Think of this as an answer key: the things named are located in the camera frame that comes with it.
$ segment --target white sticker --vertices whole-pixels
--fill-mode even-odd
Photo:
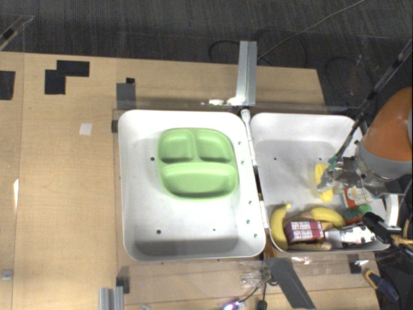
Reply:
[[[82,125],[80,126],[79,134],[81,136],[90,136],[92,134],[92,127],[92,123],[82,123]]]

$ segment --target yellow banana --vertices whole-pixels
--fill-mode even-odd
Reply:
[[[315,220],[332,222],[334,227],[340,228],[346,225],[344,218],[337,211],[329,208],[318,207],[310,211]]]
[[[317,163],[316,167],[314,168],[314,174],[316,175],[316,184],[318,185],[321,183],[321,176],[324,173],[324,170],[327,169],[327,166],[324,163]],[[333,200],[333,190],[329,189],[325,192],[319,194],[321,201],[323,202],[330,202]]]
[[[286,204],[284,207],[276,209],[270,219],[272,239],[284,251],[288,249],[288,243],[283,229],[283,220],[289,208],[291,208],[291,204]]]

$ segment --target table surface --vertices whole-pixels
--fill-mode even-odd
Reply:
[[[58,59],[89,61],[90,76],[67,77],[66,95],[45,95],[45,70],[55,70]],[[140,101],[226,100],[235,95],[237,66],[0,52],[0,70],[16,72],[13,100],[0,101],[0,269],[14,270],[11,280],[0,280],[0,308],[96,309],[99,288],[114,287],[118,263],[134,265],[117,238],[116,83],[135,78]],[[259,67],[257,102],[324,101],[315,70]],[[79,134],[82,123],[92,124],[90,136]],[[372,254],[363,256],[377,269]],[[345,258],[330,256],[331,268],[320,270],[323,260],[298,270],[318,309],[378,308],[374,290],[350,274]],[[144,284],[137,296],[125,296],[125,308],[219,309],[248,293],[233,264],[221,261],[222,270],[212,272],[217,263],[197,263],[192,274],[191,264],[180,262],[161,276],[151,274],[161,263],[137,264]],[[290,309],[279,287],[268,288],[267,300],[269,309]]]

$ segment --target black floor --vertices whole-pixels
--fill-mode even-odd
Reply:
[[[19,34],[6,50],[237,63],[238,41],[257,41],[261,55],[356,1],[0,0],[0,33],[19,16],[34,16],[24,37]],[[290,40],[259,64],[316,68],[328,105],[356,107],[412,37],[412,15],[412,0],[366,0]],[[391,94],[411,85],[410,56],[372,105],[372,117]],[[382,267],[384,274],[389,267]],[[391,275],[400,272],[405,282],[400,288],[411,295],[411,276],[409,282],[400,267],[395,265]]]

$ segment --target green plate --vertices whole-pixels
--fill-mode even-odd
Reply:
[[[164,191],[182,200],[231,195],[239,183],[231,141],[210,129],[171,129],[157,146],[157,167]]]

